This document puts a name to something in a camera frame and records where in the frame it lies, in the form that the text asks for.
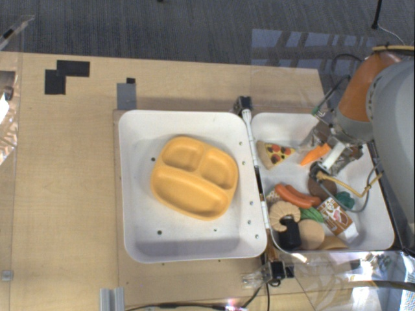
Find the tan croissant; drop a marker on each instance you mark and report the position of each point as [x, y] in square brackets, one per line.
[280, 211]

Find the orange carrot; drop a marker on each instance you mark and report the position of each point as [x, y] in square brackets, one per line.
[313, 155]

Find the dark green broccoli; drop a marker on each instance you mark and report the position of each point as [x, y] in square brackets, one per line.
[345, 200]

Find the brown and white carton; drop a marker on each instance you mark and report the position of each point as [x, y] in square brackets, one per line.
[337, 220]

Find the toy pizza slice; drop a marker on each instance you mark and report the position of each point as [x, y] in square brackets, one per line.
[272, 155]

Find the black bottle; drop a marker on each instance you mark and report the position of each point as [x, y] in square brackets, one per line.
[290, 235]

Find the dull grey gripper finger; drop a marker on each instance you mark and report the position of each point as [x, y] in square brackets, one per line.
[309, 138]

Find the tan flat bread slice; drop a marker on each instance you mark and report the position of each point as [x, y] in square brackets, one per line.
[334, 244]

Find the brown round biscuit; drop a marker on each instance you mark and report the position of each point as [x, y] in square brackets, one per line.
[319, 190]

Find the white plastic tray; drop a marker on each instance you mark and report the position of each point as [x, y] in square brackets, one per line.
[142, 232]
[369, 225]

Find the tan round bread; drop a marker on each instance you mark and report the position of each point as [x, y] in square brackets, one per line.
[312, 235]

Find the green leafy vegetable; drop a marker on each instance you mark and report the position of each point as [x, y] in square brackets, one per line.
[312, 215]

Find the tan checkered waffle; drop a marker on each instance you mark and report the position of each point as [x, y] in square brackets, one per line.
[271, 197]

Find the orange divided plate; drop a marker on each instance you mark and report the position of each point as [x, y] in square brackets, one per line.
[191, 193]

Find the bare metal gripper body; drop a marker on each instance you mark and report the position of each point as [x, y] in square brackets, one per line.
[348, 159]

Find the red sausages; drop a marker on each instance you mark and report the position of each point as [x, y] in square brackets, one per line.
[293, 197]

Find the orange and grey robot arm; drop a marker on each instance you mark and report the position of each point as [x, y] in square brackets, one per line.
[392, 115]

